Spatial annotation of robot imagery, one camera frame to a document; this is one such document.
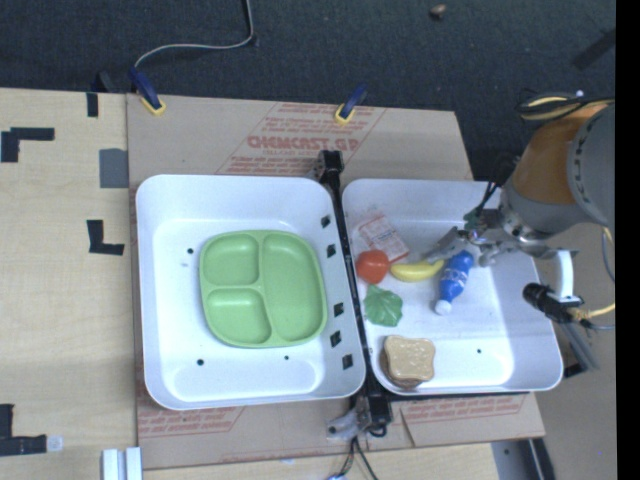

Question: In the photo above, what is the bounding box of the yellow banana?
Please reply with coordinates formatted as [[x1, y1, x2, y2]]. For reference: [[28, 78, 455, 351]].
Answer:
[[389, 258, 446, 284]]

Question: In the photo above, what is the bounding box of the green divided plate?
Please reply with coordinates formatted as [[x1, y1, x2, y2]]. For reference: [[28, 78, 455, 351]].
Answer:
[[198, 229, 330, 350]]

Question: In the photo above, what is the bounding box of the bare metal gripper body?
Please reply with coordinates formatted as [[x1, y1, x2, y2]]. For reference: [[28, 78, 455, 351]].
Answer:
[[463, 209, 552, 259]]

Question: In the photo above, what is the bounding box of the white plastic tray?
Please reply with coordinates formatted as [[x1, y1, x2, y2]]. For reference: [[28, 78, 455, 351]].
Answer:
[[134, 173, 368, 412], [341, 177, 566, 397]]

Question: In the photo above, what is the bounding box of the green toy lettuce leaf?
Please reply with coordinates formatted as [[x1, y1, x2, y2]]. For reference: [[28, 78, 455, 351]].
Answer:
[[362, 283, 405, 328]]

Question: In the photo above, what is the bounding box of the thin black rod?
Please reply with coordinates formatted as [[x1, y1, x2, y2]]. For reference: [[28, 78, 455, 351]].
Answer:
[[327, 167, 382, 409]]

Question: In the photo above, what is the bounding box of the blue bottle with white cap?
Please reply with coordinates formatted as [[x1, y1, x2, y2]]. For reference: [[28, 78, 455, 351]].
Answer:
[[433, 249, 476, 317]]

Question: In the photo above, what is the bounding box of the black cylinder on white bracket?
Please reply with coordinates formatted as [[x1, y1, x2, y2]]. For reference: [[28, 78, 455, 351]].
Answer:
[[522, 249, 585, 325]]

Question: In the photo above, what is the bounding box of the red toy tomato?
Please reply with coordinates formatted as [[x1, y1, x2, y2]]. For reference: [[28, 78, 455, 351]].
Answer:
[[355, 249, 392, 285]]

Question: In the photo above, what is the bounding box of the brown toy bread slice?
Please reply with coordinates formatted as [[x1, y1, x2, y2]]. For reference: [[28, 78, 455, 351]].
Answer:
[[378, 334, 437, 390]]

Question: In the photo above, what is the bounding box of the brown cardboard board, red print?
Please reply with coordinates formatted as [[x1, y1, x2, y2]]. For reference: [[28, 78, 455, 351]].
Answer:
[[125, 92, 547, 470]]

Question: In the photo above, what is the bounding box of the white packet with red print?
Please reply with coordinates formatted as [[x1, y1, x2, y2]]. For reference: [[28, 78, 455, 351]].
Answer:
[[349, 209, 411, 264]]

